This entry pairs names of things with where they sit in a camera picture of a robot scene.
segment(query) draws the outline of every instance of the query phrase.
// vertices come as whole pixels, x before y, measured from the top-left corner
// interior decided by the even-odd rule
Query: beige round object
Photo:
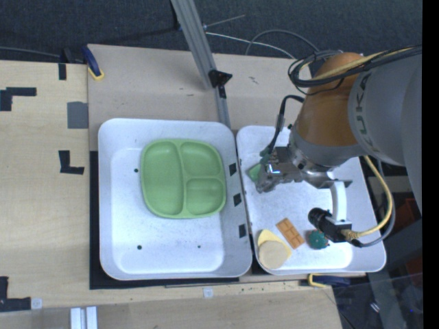
[[[266,241],[259,246],[259,261],[265,268],[279,268],[288,257],[287,250],[278,241]]]

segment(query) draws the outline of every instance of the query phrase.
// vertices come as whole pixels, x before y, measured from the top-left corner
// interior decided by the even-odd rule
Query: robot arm
[[[279,183],[306,181],[332,192],[335,182],[328,172],[349,158],[370,155],[391,165],[406,166],[422,211],[422,47],[367,58],[334,53],[312,80],[298,79],[299,70],[316,58],[313,55],[302,60],[290,73],[294,85],[309,90],[290,128],[288,146],[275,147],[275,135],[261,152],[257,190],[267,192]],[[282,115],[281,111],[276,133],[283,126]],[[348,188],[350,183],[342,184]],[[340,223],[346,218],[314,209],[309,220],[315,227],[329,230],[332,241],[346,240],[341,230],[350,229],[350,225]]]

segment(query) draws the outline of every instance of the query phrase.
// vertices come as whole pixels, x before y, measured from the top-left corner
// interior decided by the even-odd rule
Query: white cable
[[[278,47],[275,47],[275,46],[273,46],[273,45],[264,44],[263,42],[253,42],[253,43],[252,43],[252,42],[249,41],[249,40],[240,39],[240,38],[235,38],[234,36],[226,36],[226,35],[218,34],[218,33],[211,33],[211,32],[206,32],[206,34],[209,35],[209,36],[219,36],[219,37],[221,37],[221,38],[226,38],[226,39],[236,40],[236,41],[240,41],[240,42],[245,42],[245,43],[247,43],[247,44],[256,44],[256,45],[261,45],[261,46],[263,46],[263,47],[269,47],[269,48],[271,48],[271,49],[274,49],[274,50],[280,51],[281,53],[285,54],[286,56],[288,56],[289,58],[292,58],[292,59],[294,60],[293,55],[291,55],[290,53],[286,52],[285,50],[282,50],[282,49],[280,49],[280,48],[278,48]]]

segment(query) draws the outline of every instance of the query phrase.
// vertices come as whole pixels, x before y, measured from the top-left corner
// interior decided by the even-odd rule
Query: teal round object
[[[324,235],[324,232],[319,230],[313,230],[309,233],[308,243],[313,249],[324,249],[329,246],[328,238]]]

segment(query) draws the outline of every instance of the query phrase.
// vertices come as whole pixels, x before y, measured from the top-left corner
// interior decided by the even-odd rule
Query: green object
[[[313,230],[309,233],[308,243],[313,249],[324,249],[329,246],[328,239],[324,235],[324,232],[319,230]]]
[[[258,180],[259,171],[261,170],[261,164],[258,163],[247,171],[248,176],[253,182]]]
[[[167,218],[205,217],[226,203],[222,159],[212,145],[163,139],[141,154],[143,198],[151,212]]]

